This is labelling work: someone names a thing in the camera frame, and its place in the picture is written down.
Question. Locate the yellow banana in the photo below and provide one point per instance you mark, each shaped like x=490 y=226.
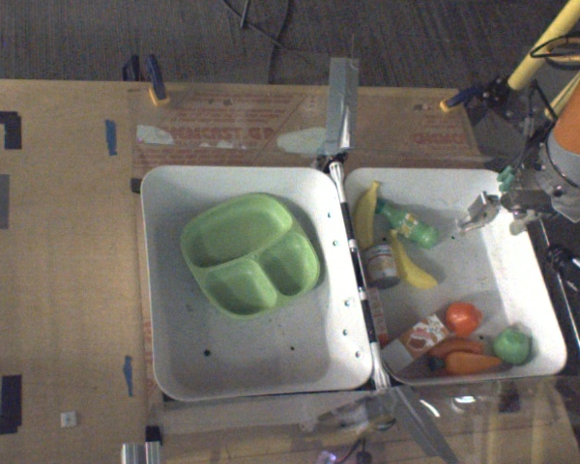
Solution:
x=366 y=215
x=411 y=269

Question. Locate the red tomato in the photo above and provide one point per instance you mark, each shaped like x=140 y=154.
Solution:
x=463 y=319

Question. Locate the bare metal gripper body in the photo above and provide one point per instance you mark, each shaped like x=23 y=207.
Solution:
x=543 y=196

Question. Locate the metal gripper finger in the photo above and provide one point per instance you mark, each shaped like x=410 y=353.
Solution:
x=481 y=209
x=521 y=221

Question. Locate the small grey can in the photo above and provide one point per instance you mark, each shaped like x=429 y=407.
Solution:
x=382 y=266

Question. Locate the green apple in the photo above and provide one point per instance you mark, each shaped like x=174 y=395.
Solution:
x=512 y=346

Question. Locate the thin black and white rod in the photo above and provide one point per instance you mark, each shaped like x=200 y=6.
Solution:
x=352 y=240

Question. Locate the green divided plate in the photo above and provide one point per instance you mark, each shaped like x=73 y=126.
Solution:
x=251 y=254

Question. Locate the green plastic bottle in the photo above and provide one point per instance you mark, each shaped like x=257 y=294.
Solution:
x=408 y=224

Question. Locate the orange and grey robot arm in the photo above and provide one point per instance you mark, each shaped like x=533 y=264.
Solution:
x=572 y=124

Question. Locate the brown cardboard board red print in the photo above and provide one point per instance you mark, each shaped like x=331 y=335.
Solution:
x=251 y=128

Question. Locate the orange carrot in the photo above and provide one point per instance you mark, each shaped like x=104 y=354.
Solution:
x=469 y=363
x=456 y=346

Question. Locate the white plastic tray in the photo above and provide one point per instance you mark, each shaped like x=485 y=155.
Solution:
x=507 y=269
x=251 y=356

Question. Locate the orange and white carton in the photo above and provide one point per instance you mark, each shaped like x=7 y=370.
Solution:
x=415 y=341

